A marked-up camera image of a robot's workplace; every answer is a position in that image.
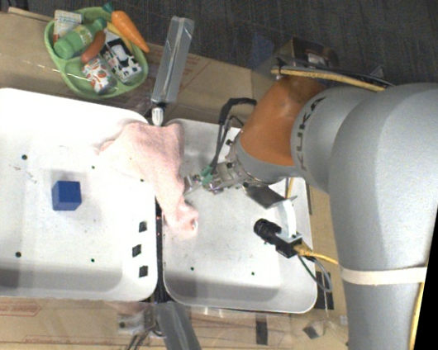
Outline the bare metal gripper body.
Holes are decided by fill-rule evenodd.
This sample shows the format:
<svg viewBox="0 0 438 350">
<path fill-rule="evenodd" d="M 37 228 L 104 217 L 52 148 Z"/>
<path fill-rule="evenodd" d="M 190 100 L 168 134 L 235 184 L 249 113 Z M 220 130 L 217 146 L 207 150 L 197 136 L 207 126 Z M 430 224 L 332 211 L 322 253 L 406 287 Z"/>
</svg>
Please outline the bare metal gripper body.
<svg viewBox="0 0 438 350">
<path fill-rule="evenodd" d="M 250 175 L 236 161 L 218 163 L 216 167 L 207 165 L 201 171 L 202 187 L 210 192 L 220 193 L 224 189 L 242 187 L 252 180 Z"/>
</svg>

